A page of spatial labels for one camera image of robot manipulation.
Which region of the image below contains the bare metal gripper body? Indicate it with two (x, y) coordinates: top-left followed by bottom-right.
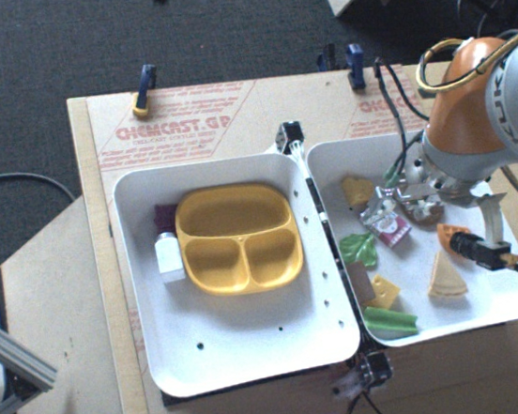
(396, 157), (483, 217)

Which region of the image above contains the brown toy biscuit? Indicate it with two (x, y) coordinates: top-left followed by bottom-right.
(400, 199), (448, 231)

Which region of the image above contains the yellow toy biscuit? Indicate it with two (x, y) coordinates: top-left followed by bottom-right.
(340, 172), (379, 211)

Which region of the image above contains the silver and red packet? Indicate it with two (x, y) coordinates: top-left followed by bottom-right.
(357, 195), (416, 253)

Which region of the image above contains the orange toy wedge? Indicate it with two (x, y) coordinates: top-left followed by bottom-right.
(434, 218), (477, 269)

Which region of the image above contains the green toy lettuce leaf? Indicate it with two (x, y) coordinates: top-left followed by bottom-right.
(337, 229), (381, 273)

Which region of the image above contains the thin black and white rod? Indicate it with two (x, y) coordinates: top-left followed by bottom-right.
(289, 134), (373, 365)

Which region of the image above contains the beige toy sandwich triangle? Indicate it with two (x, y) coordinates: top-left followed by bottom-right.
(421, 246), (470, 302)

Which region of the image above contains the brown flat rectangle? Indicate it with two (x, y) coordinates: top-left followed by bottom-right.
(343, 258), (377, 307)

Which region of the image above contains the yellow toy cheese wedge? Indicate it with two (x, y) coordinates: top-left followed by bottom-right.
(360, 270), (404, 314)

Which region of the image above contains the white plastic tray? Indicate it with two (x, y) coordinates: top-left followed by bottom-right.
(109, 143), (367, 405)
(303, 115), (518, 358)

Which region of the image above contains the green toy celery stick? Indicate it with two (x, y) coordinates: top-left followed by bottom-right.
(361, 299), (421, 344)

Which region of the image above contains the yellow divided plate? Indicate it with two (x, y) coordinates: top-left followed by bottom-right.
(170, 176), (309, 304)

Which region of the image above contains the brown cardboard board red print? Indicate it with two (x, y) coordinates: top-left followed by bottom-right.
(66, 38), (518, 414)

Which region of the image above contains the dark purple block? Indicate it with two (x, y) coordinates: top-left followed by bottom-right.
(151, 202), (183, 238)

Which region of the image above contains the white plastic bottle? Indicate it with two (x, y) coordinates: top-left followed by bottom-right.
(152, 230), (189, 286)

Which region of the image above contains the black cylinder on white bracket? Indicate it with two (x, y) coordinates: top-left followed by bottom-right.
(444, 191), (518, 277)

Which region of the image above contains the black block with thin wires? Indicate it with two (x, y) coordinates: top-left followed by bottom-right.
(278, 119), (307, 155)
(352, 348), (397, 391)

